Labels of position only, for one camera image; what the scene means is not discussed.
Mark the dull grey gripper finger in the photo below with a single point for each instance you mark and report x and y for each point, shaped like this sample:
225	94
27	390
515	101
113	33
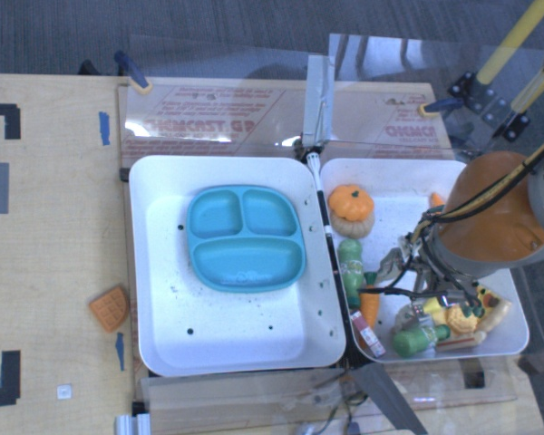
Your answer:
442	299
422	317

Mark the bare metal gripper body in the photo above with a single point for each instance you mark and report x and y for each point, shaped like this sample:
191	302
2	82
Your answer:
428	270

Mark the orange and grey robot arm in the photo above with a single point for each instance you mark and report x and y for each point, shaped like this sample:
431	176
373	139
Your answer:
489	215

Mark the yellow banana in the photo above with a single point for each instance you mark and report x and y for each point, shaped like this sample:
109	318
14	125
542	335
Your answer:
435	308

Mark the green bottle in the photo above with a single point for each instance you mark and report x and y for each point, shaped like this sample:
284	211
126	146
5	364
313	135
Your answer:
412	340
351	265

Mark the yellow toy corn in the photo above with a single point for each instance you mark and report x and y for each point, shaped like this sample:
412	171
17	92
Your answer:
460	320

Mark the sausage in bread bun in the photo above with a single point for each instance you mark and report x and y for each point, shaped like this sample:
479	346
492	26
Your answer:
462	341

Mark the orange carrot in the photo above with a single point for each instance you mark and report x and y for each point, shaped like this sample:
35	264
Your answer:
370	306

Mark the white plastic tray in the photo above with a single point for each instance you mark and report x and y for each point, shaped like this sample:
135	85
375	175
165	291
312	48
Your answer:
236	324
399	225

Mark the pizza slice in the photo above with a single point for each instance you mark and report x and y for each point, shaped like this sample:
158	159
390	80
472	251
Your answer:
496	308

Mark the red and white carton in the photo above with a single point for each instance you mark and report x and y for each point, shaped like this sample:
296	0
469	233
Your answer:
367	335

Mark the orange pointed toy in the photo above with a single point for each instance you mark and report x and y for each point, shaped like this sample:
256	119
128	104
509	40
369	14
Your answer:
436	200

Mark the beige pumpkin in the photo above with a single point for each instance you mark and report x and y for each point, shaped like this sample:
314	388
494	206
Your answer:
353	229

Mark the orange pumpkin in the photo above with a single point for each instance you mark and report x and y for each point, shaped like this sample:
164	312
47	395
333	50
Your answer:
350	204

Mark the blue divided plate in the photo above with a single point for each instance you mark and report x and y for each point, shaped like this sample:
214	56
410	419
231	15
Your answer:
247	254

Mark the brown cardboard board red print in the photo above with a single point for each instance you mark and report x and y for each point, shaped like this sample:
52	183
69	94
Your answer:
199	116

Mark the orange waffle biscuit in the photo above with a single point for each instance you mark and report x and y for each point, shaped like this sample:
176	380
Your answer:
110	310

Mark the small white square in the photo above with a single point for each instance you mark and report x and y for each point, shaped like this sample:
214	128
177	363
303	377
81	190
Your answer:
64	391

